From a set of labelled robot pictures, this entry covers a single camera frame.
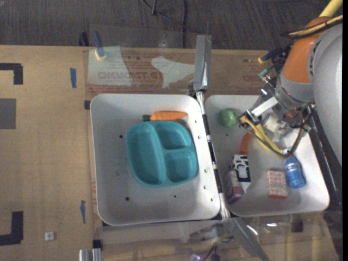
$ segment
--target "white tray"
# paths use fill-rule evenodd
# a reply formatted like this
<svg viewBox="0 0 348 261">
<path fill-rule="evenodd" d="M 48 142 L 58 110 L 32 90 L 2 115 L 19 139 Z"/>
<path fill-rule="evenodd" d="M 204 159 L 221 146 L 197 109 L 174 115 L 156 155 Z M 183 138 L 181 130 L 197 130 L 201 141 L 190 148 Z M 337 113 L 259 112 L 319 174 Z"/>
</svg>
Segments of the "white tray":
<svg viewBox="0 0 348 261">
<path fill-rule="evenodd" d="M 226 108 L 232 108 L 240 115 L 251 108 L 257 98 L 257 96 L 216 95 L 206 100 L 206 113 L 221 176 L 228 171 L 230 157 L 239 153 L 241 138 L 246 132 L 238 126 L 230 129 L 221 126 L 218 121 L 219 113 Z M 296 133 L 287 136 L 284 141 L 285 147 L 291 147 L 296 136 Z M 284 167 L 284 160 L 261 148 L 254 138 L 249 145 L 251 184 L 246 194 L 236 203 L 229 204 L 228 209 L 242 217 L 325 210 L 330 197 L 308 134 L 302 138 L 295 156 L 302 165 L 306 185 L 299 189 L 288 188 L 288 198 L 285 200 L 269 198 L 266 172 L 271 168 Z"/>
<path fill-rule="evenodd" d="M 91 102 L 97 208 L 113 226 L 137 223 L 207 220 L 220 211 L 220 200 L 198 102 L 184 95 L 102 94 Z M 130 127 L 144 114 L 160 110 L 188 113 L 180 123 L 191 133 L 198 175 L 167 188 L 149 188 L 132 175 L 126 153 Z"/>
</svg>

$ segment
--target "gray carpet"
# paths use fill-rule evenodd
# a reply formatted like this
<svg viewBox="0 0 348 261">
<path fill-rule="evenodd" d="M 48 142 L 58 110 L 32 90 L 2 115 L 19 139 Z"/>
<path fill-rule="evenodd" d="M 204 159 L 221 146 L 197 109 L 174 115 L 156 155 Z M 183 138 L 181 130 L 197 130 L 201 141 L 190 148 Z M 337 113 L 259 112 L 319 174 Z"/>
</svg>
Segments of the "gray carpet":
<svg viewBox="0 0 348 261">
<path fill-rule="evenodd" d="M 330 0 L 158 0 L 158 13 L 172 20 L 151 15 L 141 0 L 0 1 L 0 44 L 78 46 L 82 32 L 98 28 L 108 45 L 156 47 L 164 39 L 167 47 L 193 48 L 195 35 L 208 30 L 213 48 L 271 50 Z"/>
</svg>

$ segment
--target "teal divided plate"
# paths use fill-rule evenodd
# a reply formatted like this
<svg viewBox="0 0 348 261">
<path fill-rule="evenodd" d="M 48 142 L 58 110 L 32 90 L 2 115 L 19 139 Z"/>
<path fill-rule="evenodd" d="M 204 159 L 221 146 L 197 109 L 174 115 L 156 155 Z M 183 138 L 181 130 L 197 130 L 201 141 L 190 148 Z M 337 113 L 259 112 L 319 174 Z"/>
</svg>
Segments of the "teal divided plate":
<svg viewBox="0 0 348 261">
<path fill-rule="evenodd" d="M 197 153 L 188 130 L 173 121 L 150 121 L 127 132 L 127 157 L 135 179 L 153 188 L 192 180 L 198 173 Z"/>
</svg>

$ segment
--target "blue bottle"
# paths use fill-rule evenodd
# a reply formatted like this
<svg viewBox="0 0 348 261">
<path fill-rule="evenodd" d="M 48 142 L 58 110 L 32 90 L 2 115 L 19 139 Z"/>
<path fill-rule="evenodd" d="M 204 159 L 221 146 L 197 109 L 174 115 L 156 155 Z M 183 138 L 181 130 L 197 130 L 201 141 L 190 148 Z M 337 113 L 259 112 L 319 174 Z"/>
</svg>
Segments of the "blue bottle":
<svg viewBox="0 0 348 261">
<path fill-rule="evenodd" d="M 298 189 L 306 184 L 306 180 L 303 177 L 302 168 L 300 162 L 291 156 L 285 162 L 285 169 L 287 172 L 289 185 L 293 189 Z"/>
</svg>

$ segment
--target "orange carrot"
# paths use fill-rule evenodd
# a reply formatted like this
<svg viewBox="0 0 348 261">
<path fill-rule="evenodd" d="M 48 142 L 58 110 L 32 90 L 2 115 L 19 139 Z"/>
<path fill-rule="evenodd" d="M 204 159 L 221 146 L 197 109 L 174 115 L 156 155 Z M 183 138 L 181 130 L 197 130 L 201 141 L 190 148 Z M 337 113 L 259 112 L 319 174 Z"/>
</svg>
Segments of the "orange carrot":
<svg viewBox="0 0 348 261">
<path fill-rule="evenodd" d="M 249 142 L 253 138 L 252 134 L 246 133 L 240 142 L 240 154 L 248 155 L 249 152 Z"/>
<path fill-rule="evenodd" d="M 187 116 L 187 113 L 180 111 L 158 111 L 150 116 L 150 121 L 167 120 L 174 121 Z"/>
</svg>

